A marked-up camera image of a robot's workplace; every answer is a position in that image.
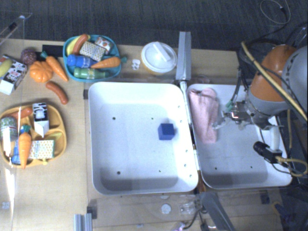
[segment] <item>sponge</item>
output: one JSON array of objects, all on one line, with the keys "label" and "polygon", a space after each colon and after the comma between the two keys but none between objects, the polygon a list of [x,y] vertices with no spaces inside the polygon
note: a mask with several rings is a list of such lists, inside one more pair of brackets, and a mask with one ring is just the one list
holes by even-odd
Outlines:
[{"label": "sponge", "polygon": [[175,133],[173,124],[171,123],[161,123],[158,127],[158,136],[161,141],[173,139]]}]

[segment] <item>wooden table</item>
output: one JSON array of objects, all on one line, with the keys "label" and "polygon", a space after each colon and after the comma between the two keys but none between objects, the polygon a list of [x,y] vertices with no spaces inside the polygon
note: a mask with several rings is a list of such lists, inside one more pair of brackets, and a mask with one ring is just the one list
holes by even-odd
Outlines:
[{"label": "wooden table", "polygon": [[[62,46],[64,43],[10,39],[0,47],[0,55],[7,54],[18,60],[22,49],[42,51],[43,44]],[[118,48],[121,56],[126,56],[128,61],[122,64],[122,71],[114,81],[173,81],[175,70],[163,77],[154,77],[142,66],[139,70],[131,68],[132,60],[141,58],[141,46],[118,45]],[[195,81],[234,84],[237,67],[235,52],[192,50],[192,77]],[[67,133],[65,153],[46,166],[21,170],[10,168],[0,160],[0,202],[10,204],[8,209],[0,210],[0,230],[73,230],[74,214],[85,214],[88,205],[98,206],[98,219],[93,220],[96,227],[94,230],[136,230],[143,227],[141,230],[168,231],[176,220],[192,219],[192,215],[183,216],[179,211],[180,205],[194,199],[190,194],[126,197],[98,194],[90,178],[88,102],[83,96],[84,89],[88,89],[90,85],[73,80],[65,83],[56,75],[52,80],[67,93],[67,105],[62,105],[53,92],[47,90],[44,84],[34,82],[29,74],[10,96],[0,93],[0,113],[23,104],[47,102],[62,115]],[[260,205],[257,200],[252,202],[253,205]],[[172,206],[170,215],[162,214],[163,203]],[[269,218],[269,211],[261,209],[260,212]],[[238,214],[234,214],[232,221],[240,222],[236,219],[237,216]],[[199,224],[196,223],[190,230],[200,230]]]}]

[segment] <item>hot dog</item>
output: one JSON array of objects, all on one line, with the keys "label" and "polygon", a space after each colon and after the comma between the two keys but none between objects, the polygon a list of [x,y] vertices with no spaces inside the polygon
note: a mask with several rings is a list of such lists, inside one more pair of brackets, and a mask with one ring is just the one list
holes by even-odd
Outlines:
[{"label": "hot dog", "polygon": [[65,94],[65,92],[62,90],[61,87],[59,87],[56,83],[52,81],[47,82],[45,86],[47,89],[52,90],[55,94],[57,94],[62,104],[67,104],[68,102],[67,95]]},{"label": "hot dog", "polygon": [[78,38],[77,42],[75,43],[74,45],[74,48],[73,48],[73,54],[74,55],[78,55],[79,54],[79,51],[82,47],[82,45],[84,44],[84,42],[88,41],[88,35],[87,34],[82,34],[80,35],[80,37]]},{"label": "hot dog", "polygon": [[[18,120],[18,113],[19,111],[16,111],[11,114],[8,114],[7,116],[14,117],[16,120]],[[20,119],[25,118],[31,115],[32,113],[33,113],[32,107],[26,107],[20,111]]]}]

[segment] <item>white lid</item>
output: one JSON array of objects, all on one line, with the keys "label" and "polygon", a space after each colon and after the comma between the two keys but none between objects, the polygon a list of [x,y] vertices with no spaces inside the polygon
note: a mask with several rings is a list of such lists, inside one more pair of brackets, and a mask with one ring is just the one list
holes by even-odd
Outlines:
[{"label": "white lid", "polygon": [[152,42],[144,46],[141,52],[143,63],[157,73],[167,73],[174,69],[178,58],[174,50],[160,42]]}]

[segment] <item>blue bowl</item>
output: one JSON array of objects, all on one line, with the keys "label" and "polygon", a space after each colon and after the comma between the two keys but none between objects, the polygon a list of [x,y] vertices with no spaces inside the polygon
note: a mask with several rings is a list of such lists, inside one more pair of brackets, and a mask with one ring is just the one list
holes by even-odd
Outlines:
[{"label": "blue bowl", "polygon": [[[81,79],[81,78],[76,78],[74,76],[74,68],[75,67],[69,67],[67,66],[67,55],[66,55],[66,47],[67,45],[73,40],[75,39],[76,37],[78,36],[74,36],[74,37],[71,37],[69,38],[65,43],[64,43],[64,46],[63,46],[63,60],[64,60],[64,66],[65,66],[65,69],[66,69],[66,72],[68,74],[68,76],[76,81],[80,81],[80,82],[88,82],[88,83],[93,83],[93,82],[98,82],[98,81],[105,81],[105,80],[110,80],[112,79],[113,77],[117,76],[120,71],[121,71],[121,64],[118,66],[118,67],[113,67],[113,68],[104,68],[104,71],[108,71],[110,73],[109,77],[107,78],[100,78],[100,79]],[[95,40],[98,38],[98,37],[103,37],[105,39],[107,39],[108,41],[112,42],[114,44],[113,48],[111,49],[111,51],[109,52],[108,55],[104,55],[103,59],[106,59],[106,58],[109,58],[109,57],[112,57],[112,56],[118,56],[120,57],[120,53],[119,53],[119,50],[115,44],[115,42],[109,38],[109,37],[106,37],[106,36],[103,36],[103,35],[91,35],[91,38],[89,39],[89,42],[92,42],[94,43]]]}]

